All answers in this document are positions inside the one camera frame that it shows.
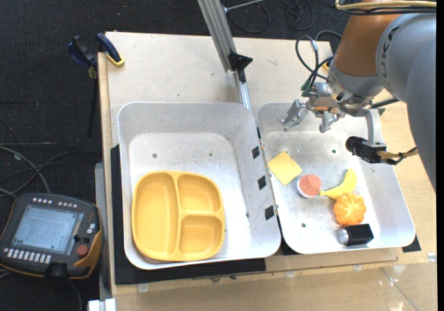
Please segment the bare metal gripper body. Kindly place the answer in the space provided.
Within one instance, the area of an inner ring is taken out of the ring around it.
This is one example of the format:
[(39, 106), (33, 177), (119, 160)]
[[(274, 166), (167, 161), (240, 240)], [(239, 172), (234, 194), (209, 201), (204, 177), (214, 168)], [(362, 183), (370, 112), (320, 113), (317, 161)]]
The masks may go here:
[(330, 113), (339, 117), (344, 115), (359, 117), (364, 114), (372, 100), (371, 96), (353, 94), (336, 84), (317, 82), (310, 89), (305, 106), (308, 110), (319, 112), (321, 115)]

